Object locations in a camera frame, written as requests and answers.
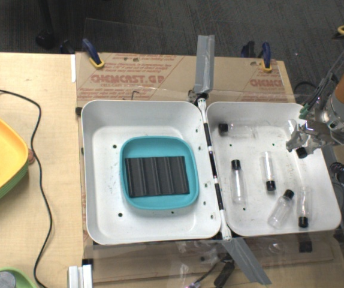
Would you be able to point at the brown cardboard board red print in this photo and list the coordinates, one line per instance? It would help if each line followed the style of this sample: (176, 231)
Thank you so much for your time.
(172, 76)

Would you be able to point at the small brown round object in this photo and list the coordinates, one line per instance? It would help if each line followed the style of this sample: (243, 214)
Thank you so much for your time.
(31, 156)

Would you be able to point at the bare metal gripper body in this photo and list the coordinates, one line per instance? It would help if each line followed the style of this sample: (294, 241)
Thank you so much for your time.
(332, 127)

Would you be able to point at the grey can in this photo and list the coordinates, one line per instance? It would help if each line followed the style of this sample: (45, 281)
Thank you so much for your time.
(3, 280)

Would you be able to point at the green plate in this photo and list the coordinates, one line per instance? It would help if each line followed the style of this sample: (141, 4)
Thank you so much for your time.
(22, 277)
(13, 195)

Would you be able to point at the white plastic tray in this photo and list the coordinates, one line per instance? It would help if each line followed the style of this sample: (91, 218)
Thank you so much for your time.
(106, 220)
(283, 121)

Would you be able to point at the black and white thin rod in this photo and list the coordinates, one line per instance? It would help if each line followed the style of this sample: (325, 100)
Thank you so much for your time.
(211, 157)

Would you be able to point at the blue plate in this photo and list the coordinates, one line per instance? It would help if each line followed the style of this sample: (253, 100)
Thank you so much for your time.
(160, 145)

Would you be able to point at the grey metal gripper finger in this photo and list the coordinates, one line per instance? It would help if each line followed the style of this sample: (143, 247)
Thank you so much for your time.
(295, 138)
(313, 146)

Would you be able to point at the black office chair base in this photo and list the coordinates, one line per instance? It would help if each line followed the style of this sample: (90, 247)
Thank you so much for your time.
(44, 25)

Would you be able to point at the clear plastic bottle black cap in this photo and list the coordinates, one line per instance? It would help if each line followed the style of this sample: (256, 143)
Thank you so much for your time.
(223, 127)
(280, 211)
(301, 152)
(303, 220)
(268, 166)
(238, 181)

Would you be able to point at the black ribbed insert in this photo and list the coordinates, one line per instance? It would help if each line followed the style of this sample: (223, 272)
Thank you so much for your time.
(157, 175)

